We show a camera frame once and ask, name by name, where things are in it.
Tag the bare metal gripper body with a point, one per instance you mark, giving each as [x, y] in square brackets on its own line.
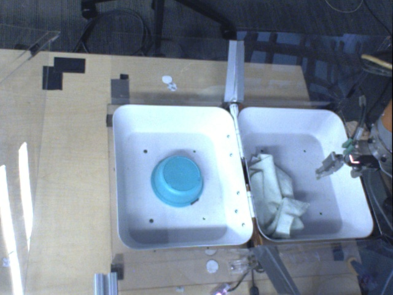
[379, 157]

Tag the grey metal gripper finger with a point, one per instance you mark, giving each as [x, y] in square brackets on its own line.
[330, 164]
[356, 172]

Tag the white plastic tray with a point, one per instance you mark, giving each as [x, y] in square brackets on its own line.
[307, 124]
[172, 124]

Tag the white cloth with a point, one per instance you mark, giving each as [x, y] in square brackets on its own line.
[270, 189]

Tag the thin black and white rod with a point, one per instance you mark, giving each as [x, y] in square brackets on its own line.
[234, 111]

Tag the blue bowl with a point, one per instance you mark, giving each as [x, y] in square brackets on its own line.
[178, 180]

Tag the black chair base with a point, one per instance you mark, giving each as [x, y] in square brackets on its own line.
[159, 8]

